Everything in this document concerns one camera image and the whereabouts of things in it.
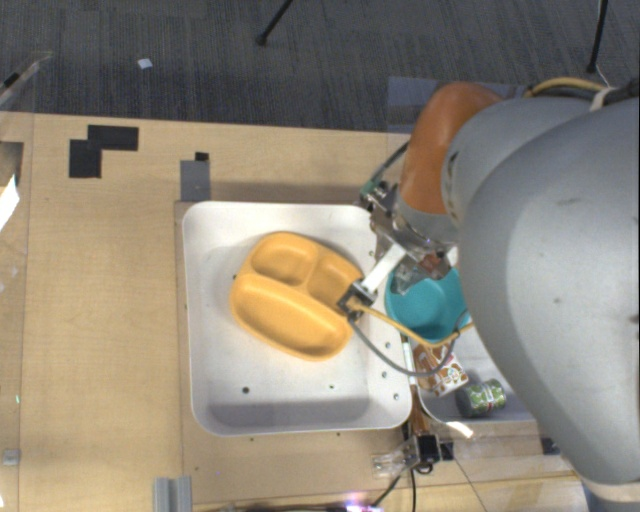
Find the teal bowl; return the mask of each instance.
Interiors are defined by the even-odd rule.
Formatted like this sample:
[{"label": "teal bowl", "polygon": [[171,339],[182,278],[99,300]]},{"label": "teal bowl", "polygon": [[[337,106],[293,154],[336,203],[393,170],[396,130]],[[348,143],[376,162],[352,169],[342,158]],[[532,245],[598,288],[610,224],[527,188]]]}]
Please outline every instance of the teal bowl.
[{"label": "teal bowl", "polygon": [[[384,305],[394,320],[415,331],[427,341],[437,342],[453,332],[456,321],[466,312],[458,270],[452,269],[443,279],[424,279],[404,294],[393,293],[387,279]],[[469,322],[466,313],[460,327]]]}]

